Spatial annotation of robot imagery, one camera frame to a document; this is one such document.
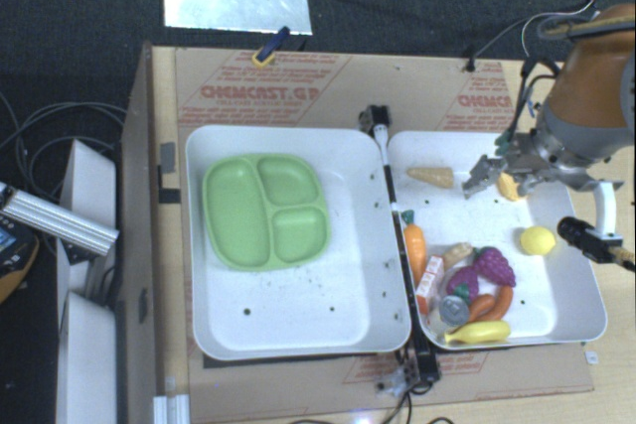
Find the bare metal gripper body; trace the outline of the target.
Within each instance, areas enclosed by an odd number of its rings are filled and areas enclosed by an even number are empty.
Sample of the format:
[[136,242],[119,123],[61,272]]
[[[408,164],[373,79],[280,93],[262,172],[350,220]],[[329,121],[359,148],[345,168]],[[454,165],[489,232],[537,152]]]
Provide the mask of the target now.
[[530,131],[499,137],[505,172],[533,174],[540,184],[561,182],[573,190],[592,190],[597,181],[587,170],[605,158],[603,131]]

